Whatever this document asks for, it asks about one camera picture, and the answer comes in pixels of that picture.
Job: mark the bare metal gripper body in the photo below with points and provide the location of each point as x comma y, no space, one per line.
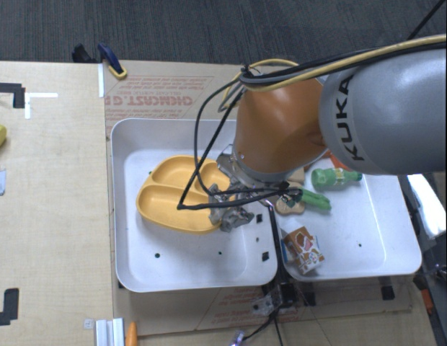
229,171

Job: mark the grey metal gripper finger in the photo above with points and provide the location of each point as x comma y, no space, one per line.
235,219
215,216

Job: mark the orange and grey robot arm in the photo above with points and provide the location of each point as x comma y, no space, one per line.
382,114

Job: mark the thin black rod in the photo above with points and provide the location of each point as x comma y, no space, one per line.
277,243

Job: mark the white plastic tray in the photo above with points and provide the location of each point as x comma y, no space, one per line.
194,261
357,236

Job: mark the yellow divided plate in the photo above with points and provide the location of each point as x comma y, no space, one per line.
166,200

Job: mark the brown toy biscuit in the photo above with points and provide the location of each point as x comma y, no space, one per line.
290,208

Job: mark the tan toy bread slice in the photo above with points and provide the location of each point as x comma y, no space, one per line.
298,176

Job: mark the white and brown carton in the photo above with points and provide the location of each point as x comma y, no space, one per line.
304,251

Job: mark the green toy pea pod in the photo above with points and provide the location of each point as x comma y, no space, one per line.
317,199

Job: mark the green plastic bottle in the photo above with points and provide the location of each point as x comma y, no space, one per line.
328,178

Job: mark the brown cardboard board red print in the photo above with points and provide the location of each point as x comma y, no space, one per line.
151,99

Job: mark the orange toy carrot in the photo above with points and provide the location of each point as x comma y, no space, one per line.
338,162
131,334

